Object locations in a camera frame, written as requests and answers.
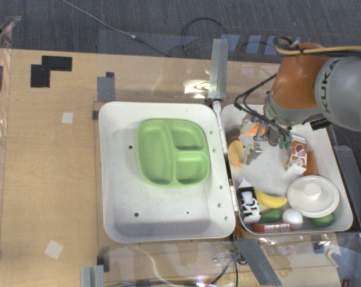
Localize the white plastic tray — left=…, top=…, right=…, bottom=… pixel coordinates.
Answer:
left=221, top=103, right=354, bottom=236
left=98, top=101, right=237, bottom=244

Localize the brown toy doughnut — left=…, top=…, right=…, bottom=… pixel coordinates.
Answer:
left=226, top=127, right=241, bottom=145

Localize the yellow banana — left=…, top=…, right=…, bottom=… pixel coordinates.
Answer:
left=254, top=189, right=289, bottom=209

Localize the orange box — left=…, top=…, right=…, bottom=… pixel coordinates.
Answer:
left=304, top=151, right=319, bottom=177

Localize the red and white packet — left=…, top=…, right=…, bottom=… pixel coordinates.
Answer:
left=252, top=222, right=292, bottom=234

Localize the orange toy carrot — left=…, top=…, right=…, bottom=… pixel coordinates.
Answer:
left=248, top=124, right=267, bottom=136

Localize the yellow toy bread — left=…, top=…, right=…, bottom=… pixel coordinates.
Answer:
left=228, top=139, right=244, bottom=169

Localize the white egg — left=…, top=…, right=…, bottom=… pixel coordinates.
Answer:
left=282, top=208, right=304, bottom=231

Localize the white bowl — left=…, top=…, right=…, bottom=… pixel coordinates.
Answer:
left=286, top=175, right=341, bottom=219

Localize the green divided plate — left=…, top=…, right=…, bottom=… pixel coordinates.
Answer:
left=136, top=118, right=212, bottom=188

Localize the dark green toy avocado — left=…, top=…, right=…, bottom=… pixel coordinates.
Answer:
left=258, top=208, right=283, bottom=225

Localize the black cylinder on white bracket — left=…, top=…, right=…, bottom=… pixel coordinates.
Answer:
left=310, top=118, right=332, bottom=130

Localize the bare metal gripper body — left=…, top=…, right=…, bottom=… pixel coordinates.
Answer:
left=243, top=115, right=290, bottom=148

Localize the thin black and white rod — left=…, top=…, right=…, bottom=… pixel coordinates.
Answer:
left=212, top=100, right=240, bottom=212

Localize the green toy lime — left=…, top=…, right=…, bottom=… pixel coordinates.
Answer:
left=310, top=213, right=335, bottom=228

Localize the brown and white carton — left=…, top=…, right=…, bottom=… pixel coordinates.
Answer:
left=285, top=135, right=308, bottom=172

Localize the black and white carton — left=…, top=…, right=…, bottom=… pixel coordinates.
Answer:
left=236, top=178, right=262, bottom=225

